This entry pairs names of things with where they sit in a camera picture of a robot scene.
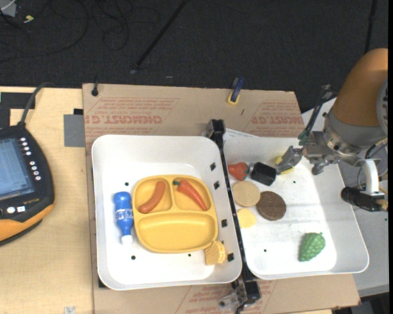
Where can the brown round biscuit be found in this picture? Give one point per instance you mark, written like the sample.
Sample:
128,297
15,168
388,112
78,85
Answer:
271,206

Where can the small yellow round piece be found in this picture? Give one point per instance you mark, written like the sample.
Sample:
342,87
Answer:
246,218

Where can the yellow divided plate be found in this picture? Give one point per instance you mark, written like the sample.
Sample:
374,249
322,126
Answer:
175,231

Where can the green grapes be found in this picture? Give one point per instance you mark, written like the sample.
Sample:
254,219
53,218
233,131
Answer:
311,247

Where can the thin black rod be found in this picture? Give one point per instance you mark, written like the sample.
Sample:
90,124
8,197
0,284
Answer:
233,208

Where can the red strawberry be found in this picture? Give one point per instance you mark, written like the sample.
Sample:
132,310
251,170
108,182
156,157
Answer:
238,171

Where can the brown cardboard board red print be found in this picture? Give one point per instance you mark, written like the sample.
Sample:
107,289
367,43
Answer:
170,113

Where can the tan round biscuit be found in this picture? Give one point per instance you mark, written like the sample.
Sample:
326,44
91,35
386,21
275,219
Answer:
245,193

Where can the white plastic tray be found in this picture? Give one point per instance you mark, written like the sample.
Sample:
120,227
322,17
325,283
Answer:
314,214
170,152

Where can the black cylinder on white bracket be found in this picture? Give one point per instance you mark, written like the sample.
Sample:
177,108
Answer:
363,199

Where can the black box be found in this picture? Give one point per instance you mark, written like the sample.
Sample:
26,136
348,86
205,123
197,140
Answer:
262,174

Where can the blue bottle white cap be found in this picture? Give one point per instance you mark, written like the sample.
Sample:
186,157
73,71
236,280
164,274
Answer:
122,208

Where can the yellow waffle piece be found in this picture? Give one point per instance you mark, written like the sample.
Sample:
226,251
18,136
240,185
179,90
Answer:
214,254

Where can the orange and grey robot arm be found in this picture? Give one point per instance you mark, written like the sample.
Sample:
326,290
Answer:
360,90

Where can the orange carrot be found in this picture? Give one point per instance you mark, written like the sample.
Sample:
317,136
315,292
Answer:
191,191

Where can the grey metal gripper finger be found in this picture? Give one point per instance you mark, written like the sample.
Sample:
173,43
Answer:
284,166
293,153

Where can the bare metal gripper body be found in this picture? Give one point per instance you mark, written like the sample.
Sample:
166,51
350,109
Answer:
327,150

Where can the yellow lemon piece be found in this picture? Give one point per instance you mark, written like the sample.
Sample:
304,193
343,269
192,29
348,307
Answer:
289,170

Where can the orange sausage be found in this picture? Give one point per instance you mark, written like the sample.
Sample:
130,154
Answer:
152,199

